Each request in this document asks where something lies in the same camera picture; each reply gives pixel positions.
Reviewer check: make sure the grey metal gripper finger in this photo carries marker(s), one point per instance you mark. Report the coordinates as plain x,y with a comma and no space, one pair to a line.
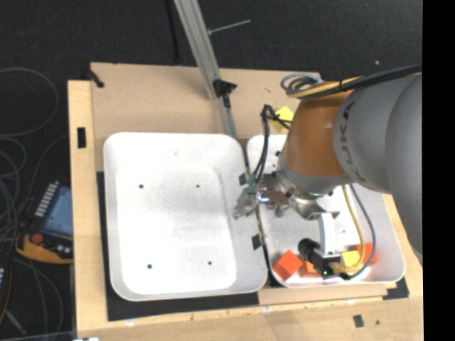
242,201
251,206

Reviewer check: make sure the black cylinder on white bracket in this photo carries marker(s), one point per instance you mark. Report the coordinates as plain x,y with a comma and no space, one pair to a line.
310,250

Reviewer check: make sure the pale wood board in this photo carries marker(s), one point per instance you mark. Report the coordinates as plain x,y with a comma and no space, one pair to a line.
153,98

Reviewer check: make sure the yellow cube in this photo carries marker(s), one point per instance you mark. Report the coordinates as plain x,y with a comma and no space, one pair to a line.
350,258

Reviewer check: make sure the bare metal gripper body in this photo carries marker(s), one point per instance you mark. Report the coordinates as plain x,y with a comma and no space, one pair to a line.
275,194

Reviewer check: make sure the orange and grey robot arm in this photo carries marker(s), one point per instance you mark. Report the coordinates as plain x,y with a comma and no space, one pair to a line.
369,137

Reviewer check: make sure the white plastic tray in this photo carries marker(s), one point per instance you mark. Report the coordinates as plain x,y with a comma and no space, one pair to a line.
284,233
174,211

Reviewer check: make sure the thin black and white rod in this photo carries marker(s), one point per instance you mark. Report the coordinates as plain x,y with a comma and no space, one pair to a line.
262,227

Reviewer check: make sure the orange cube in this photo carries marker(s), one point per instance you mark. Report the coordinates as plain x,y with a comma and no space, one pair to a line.
308,271
287,264
369,251

